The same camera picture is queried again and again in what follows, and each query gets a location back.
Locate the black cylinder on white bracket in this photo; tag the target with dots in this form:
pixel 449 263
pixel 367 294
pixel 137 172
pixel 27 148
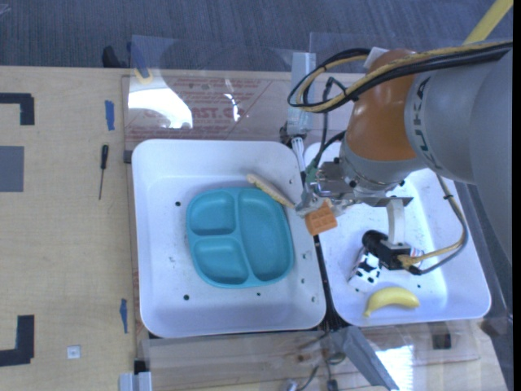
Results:
pixel 384 251

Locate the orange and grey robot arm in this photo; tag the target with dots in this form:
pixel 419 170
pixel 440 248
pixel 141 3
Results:
pixel 460 116

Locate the blue divided plate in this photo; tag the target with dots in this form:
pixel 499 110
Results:
pixel 240 238

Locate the yellow banana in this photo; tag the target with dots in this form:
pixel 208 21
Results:
pixel 392 297

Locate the black and white carton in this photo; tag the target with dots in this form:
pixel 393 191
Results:
pixel 364 277

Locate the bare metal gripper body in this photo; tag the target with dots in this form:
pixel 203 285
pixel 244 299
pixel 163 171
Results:
pixel 331 179

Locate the pale yellow toy bread slice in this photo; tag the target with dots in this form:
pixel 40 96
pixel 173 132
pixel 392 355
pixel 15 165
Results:
pixel 268 187

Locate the white plastic tray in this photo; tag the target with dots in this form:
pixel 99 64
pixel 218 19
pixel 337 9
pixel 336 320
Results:
pixel 439 283
pixel 163 238

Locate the orange waffle biscuit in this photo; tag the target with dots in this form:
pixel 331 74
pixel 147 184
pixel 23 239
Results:
pixel 321 221

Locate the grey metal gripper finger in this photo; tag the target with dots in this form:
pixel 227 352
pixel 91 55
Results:
pixel 306 201
pixel 334 203

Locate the black screwdriver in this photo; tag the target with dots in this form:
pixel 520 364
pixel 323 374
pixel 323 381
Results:
pixel 103 165

